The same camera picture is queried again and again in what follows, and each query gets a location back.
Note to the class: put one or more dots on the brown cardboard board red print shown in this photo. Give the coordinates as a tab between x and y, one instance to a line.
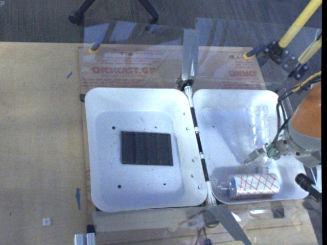
127	68

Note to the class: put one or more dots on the clear bottle red lattice label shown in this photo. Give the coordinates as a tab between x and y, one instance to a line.
255	185

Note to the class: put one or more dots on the clear plastic bottle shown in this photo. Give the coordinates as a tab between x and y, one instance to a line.
259	126

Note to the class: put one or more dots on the black chair base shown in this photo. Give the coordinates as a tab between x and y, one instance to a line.
143	1

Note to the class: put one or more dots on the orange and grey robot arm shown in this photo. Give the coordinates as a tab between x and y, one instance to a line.
307	111

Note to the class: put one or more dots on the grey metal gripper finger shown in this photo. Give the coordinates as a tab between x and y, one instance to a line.
256	156

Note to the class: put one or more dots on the white plastic tray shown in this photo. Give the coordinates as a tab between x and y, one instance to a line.
224	136
143	101

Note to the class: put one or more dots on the black cylinder on white bracket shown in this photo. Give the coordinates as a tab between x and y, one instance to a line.
306	184

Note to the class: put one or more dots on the black ridged square pad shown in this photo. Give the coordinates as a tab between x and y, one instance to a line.
146	148

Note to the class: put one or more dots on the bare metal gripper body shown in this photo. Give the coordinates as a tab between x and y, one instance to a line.
307	158

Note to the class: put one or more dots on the thin black and white rod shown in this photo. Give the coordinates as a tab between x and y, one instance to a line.
195	122

